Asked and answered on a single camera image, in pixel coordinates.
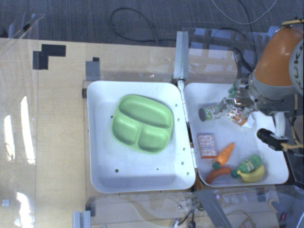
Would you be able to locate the orange sausage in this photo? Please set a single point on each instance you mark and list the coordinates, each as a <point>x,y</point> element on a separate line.
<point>217,174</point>

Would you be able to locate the orange carrot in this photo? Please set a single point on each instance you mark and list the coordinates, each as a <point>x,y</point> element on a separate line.
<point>225,155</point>

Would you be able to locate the black cylinder on white bracket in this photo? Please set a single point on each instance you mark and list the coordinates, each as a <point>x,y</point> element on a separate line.
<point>268,136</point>

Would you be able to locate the orange printed packet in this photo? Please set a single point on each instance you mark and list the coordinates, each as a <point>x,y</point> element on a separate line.
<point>207,146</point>

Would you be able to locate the white and orange carton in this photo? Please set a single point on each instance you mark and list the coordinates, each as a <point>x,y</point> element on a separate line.
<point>237,119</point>

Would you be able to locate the white plastic tray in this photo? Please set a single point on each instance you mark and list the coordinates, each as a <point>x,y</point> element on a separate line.
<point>107,170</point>
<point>237,136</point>

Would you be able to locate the green divided plate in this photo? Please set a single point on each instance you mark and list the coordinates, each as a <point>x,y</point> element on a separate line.
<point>142,122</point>

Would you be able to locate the small green printed can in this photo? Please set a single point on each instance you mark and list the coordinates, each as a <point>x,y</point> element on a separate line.
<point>207,113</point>

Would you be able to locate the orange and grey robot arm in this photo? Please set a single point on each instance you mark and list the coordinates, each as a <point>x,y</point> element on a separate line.
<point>273,63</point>

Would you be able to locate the yellow banana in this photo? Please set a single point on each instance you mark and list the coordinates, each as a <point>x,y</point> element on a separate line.
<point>253,176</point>

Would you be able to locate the green bottle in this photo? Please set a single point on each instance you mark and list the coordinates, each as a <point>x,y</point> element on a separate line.
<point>249,164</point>

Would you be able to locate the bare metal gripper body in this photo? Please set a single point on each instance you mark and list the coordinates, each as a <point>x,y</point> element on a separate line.
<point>244,101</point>

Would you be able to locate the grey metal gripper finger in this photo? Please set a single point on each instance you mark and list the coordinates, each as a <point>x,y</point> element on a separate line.
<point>245,114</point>
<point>223,104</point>

